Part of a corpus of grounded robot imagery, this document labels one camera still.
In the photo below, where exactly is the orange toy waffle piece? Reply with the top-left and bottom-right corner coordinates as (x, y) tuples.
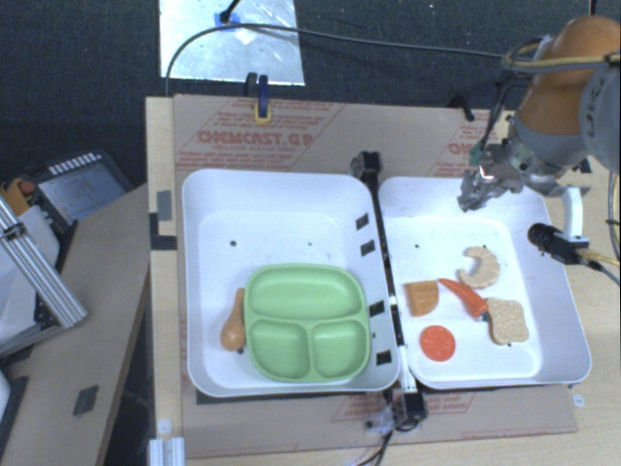
(404, 280), (441, 318)

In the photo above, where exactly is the white plastic tray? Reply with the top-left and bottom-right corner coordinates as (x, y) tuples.
(180, 167), (403, 399)
(377, 176), (594, 391)

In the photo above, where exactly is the green divided plate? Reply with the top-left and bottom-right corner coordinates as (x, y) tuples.
(243, 263), (373, 384)

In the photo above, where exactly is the black cylinder on white bracket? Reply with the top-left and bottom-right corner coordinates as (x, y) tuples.
(527, 184), (592, 267)

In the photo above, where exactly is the tan toy chicken drumstick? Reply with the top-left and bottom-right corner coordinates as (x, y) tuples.
(219, 286), (248, 351)

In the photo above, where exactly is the beige toy croissant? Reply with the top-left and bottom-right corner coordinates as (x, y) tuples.
(456, 245), (502, 290)

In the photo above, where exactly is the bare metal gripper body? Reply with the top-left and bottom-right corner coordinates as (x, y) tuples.
(471, 138), (540, 187)

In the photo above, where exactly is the beige toy bread slice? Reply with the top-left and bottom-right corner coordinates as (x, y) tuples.
(484, 296), (531, 348)

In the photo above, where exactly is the thin black and white rod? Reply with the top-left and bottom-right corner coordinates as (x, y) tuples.
(364, 165), (419, 393)

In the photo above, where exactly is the red toy tomato slice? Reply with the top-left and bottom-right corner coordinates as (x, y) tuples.
(418, 324), (457, 362)

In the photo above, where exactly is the black block with thin wires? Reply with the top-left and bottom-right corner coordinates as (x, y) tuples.
(391, 388), (429, 425)
(349, 150), (383, 180)

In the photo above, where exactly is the brown cardboard board red print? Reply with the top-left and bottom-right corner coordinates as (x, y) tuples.
(172, 93), (580, 460)

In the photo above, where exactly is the red toy chili pepper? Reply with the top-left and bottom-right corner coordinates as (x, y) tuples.
(437, 277), (492, 322)

